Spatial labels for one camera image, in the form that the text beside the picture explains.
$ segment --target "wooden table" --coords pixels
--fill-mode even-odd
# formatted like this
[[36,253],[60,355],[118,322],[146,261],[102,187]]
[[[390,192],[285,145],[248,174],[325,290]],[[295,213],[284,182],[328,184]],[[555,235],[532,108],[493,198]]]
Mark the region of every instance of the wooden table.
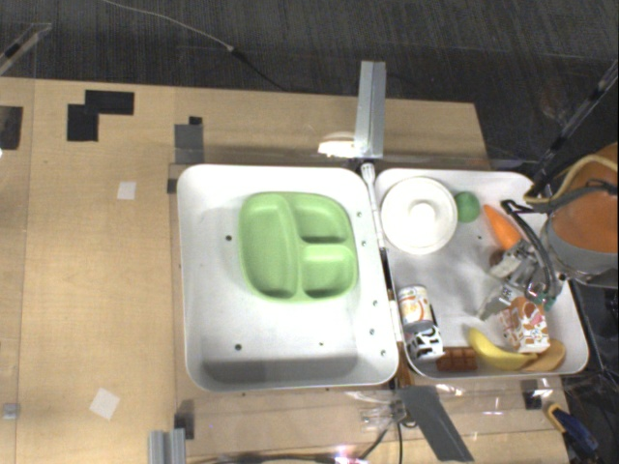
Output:
[[[102,115],[99,142],[68,142],[67,105],[84,103],[86,89],[135,92],[134,115]],[[0,461],[146,462],[149,432],[173,423],[183,376],[175,367],[166,193],[174,125],[203,118],[207,160],[234,158],[238,147],[251,159],[274,150],[315,154],[324,135],[354,129],[356,99],[0,78],[0,104],[24,107],[21,145],[0,159],[0,395],[20,404],[16,423],[0,420]],[[484,164],[473,105],[388,101],[386,110],[388,153]],[[117,199],[127,181],[136,182],[135,199]],[[100,388],[120,397],[111,420],[89,411]],[[517,394],[516,386],[506,389]],[[301,400],[293,395],[198,400],[210,404],[204,414],[219,430],[205,437],[209,451],[315,451],[328,442],[329,424],[316,419],[324,414],[348,424],[356,444],[374,438],[361,432],[353,405],[309,401],[313,409],[304,410],[290,405]],[[564,402],[560,391],[552,396]],[[510,414],[493,420],[479,407],[456,407],[455,423],[478,462],[567,460],[539,411]],[[419,430],[405,439],[410,462],[435,462]],[[200,445],[188,442],[192,455]],[[372,462],[393,462],[395,452],[387,442]]]

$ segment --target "orange carrot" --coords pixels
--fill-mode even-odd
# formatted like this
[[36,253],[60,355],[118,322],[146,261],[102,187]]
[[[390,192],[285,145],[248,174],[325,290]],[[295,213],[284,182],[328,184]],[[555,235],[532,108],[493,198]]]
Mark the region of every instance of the orange carrot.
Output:
[[514,224],[494,208],[484,205],[484,213],[486,214],[487,220],[490,222],[494,237],[503,250],[508,250],[522,239]]

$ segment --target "gray carpet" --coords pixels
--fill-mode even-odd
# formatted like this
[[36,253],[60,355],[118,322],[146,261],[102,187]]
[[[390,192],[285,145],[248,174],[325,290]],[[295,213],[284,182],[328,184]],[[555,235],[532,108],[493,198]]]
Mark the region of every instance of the gray carpet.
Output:
[[[389,97],[474,102],[494,158],[536,160],[559,132],[553,115],[574,111],[617,56],[618,0],[114,1],[217,36],[288,91],[354,95],[359,62],[384,60]],[[53,23],[39,77],[276,89],[219,44],[152,16],[96,0],[0,9],[0,44],[9,24]],[[592,135],[590,145],[608,140]]]

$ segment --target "white tray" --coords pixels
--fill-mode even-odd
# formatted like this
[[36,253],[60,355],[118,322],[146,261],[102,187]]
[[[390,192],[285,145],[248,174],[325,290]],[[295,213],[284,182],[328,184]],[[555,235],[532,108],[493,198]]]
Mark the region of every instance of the white tray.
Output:
[[[395,184],[419,176],[440,182],[453,195],[470,190],[477,195],[482,205],[489,204],[495,208],[500,208],[499,202],[503,199],[523,203],[522,195],[531,186],[531,181],[526,177],[511,172],[390,169],[382,172],[376,180],[379,204]],[[538,232],[545,221],[545,217],[537,215],[525,218]],[[459,223],[452,240],[433,254],[415,256],[388,243],[397,290],[412,284],[426,286],[445,346],[468,345],[466,332],[469,327],[476,327],[497,345],[509,348],[496,316],[485,322],[475,317],[484,298],[500,283],[487,272],[488,258],[495,249],[497,244],[483,213],[471,223]],[[550,337],[561,340],[567,352],[563,364],[552,373],[579,372],[587,364],[589,350],[572,291],[567,284],[546,319]],[[410,363],[420,374],[434,379],[528,375],[519,371],[502,371],[482,363],[479,363],[480,368],[476,371],[461,373],[440,372],[434,362]]]
[[[254,296],[241,271],[239,213],[252,194],[337,200],[350,219],[359,280],[345,296],[288,304]],[[178,182],[187,370],[210,391],[378,385],[398,367],[371,207],[341,168],[196,165]]]

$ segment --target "soda can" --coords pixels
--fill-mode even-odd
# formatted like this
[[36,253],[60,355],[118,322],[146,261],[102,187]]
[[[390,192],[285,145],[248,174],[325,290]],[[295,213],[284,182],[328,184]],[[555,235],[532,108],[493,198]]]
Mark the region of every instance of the soda can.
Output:
[[443,339],[436,325],[421,332],[405,334],[406,346],[412,360],[425,362],[439,359],[445,353]]
[[434,317],[423,285],[409,285],[398,291],[399,315],[406,334],[427,331],[434,325]]

